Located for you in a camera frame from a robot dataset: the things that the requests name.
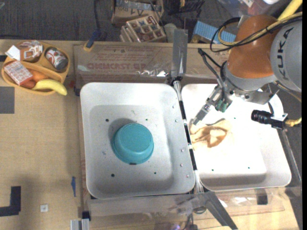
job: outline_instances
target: teal lid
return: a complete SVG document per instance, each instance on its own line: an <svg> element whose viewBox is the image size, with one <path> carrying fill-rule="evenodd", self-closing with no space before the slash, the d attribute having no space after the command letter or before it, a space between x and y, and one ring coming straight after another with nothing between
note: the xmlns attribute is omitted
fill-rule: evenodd
<svg viewBox="0 0 307 230"><path fill-rule="evenodd" d="M113 136L112 150L125 163L144 163L154 149L151 132L143 125L130 123L121 127Z"/></svg>

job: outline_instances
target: dark floor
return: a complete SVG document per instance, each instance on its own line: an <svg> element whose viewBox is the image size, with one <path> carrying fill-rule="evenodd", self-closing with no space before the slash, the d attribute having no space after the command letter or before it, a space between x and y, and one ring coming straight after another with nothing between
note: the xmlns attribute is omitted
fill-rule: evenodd
<svg viewBox="0 0 307 230"><path fill-rule="evenodd" d="M106 41L119 41L120 28L111 22L111 0L99 0L97 15ZM0 9L0 38L25 38L38 40L88 40L96 28L94 0L0 0L5 6ZM174 23L183 28L184 18L196 18L195 13L168 16L164 13L164 24ZM205 0L199 20L218 27L232 18L217 1ZM295 118L301 115L301 104L290 95L280 94L285 112ZM293 149L297 167L302 176L302 128L288 129L289 142ZM297 221L302 229L302 196L292 199Z"/></svg>

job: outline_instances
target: banana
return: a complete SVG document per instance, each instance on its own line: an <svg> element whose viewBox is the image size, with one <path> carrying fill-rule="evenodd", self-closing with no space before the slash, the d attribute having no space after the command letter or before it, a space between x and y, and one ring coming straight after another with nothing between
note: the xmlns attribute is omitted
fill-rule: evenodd
<svg viewBox="0 0 307 230"><path fill-rule="evenodd" d="M54 90L62 95L67 95L65 86L53 79L42 79L36 83L32 90Z"/></svg>

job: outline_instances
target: wooden table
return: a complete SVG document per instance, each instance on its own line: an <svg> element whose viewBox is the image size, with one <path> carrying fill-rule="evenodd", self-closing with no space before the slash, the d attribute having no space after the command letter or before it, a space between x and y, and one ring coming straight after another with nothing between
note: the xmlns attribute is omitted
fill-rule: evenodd
<svg viewBox="0 0 307 230"><path fill-rule="evenodd" d="M17 42L18 40L0 40L0 55L4 55L4 52ZM73 46L84 43L46 42L65 50L72 60ZM0 114L0 207L10 204L11 186L21 186L22 189L19 215L0 217L0 229L68 230L70 220L81 217L82 145L78 128L78 96L75 95L74 89L69 87L74 77L72 66L65 80L67 96L57 93L40 96L15 89L14 114ZM0 86L8 87L8 84L0 78ZM76 196L71 186L72 177L76 178ZM245 230L298 229L289 199L282 198L282 201L284 211L237 216L233 217L233 220L239 229ZM40 205L43 204L48 204L48 212L40 212ZM197 220L195 223L199 229L229 229L217 227L219 224L215 219ZM93 229L146 228L116 226ZM147 226L147 229L154 230L157 226Z"/></svg>

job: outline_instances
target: can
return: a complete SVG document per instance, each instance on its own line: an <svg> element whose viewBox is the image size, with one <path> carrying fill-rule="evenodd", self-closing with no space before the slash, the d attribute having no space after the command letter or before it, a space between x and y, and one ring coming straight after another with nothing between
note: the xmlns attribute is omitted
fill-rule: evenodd
<svg viewBox="0 0 307 230"><path fill-rule="evenodd" d="M62 70L68 64L68 59L55 47L48 49L45 56L57 70Z"/></svg>

